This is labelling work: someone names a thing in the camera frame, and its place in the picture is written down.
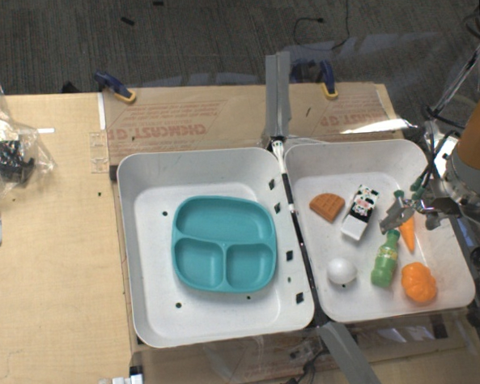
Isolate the white cow print carton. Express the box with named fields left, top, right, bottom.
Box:
left=337, top=183, right=383, bottom=241

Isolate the teal divided plate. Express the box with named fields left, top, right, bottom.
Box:
left=168, top=190, right=281, bottom=297

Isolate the orange carrot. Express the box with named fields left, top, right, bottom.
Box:
left=398, top=212, right=418, bottom=254

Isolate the clear plastic bag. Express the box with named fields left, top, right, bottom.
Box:
left=0, top=68, right=59, bottom=211

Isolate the orange pumpkin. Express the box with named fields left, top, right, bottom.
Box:
left=399, top=260, right=439, bottom=304

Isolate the white plastic tray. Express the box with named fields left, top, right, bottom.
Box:
left=114, top=142, right=318, bottom=352
left=282, top=133, right=478, bottom=327

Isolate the green plastic bottle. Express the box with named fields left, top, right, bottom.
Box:
left=367, top=228, right=405, bottom=289

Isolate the thin black and white rod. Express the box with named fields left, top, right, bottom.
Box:
left=272, top=139, right=320, bottom=322

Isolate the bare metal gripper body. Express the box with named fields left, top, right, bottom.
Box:
left=414, top=174, right=480, bottom=233

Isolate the brown cardboard board red print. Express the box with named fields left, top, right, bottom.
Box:
left=102, top=66, right=480, bottom=384

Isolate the white egg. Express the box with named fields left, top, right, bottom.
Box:
left=325, top=255, right=359, bottom=287

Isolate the orange waffle biscuit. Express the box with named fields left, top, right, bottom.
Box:
left=308, top=191, right=347, bottom=224

